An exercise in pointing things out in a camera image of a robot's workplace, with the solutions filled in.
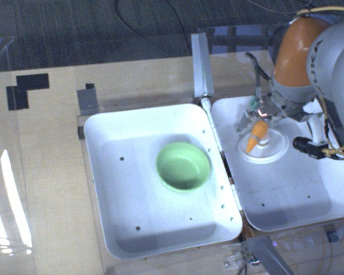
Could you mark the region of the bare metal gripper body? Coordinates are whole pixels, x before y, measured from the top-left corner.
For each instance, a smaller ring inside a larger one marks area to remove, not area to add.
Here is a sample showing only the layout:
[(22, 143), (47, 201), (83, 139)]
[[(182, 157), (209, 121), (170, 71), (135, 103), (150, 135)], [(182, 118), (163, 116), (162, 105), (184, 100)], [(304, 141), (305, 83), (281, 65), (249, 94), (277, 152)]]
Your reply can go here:
[(268, 126), (276, 125), (279, 120), (286, 116), (282, 110), (272, 102), (268, 94), (261, 95), (259, 98), (252, 96), (247, 109), (249, 124), (254, 125), (257, 121), (264, 121)]

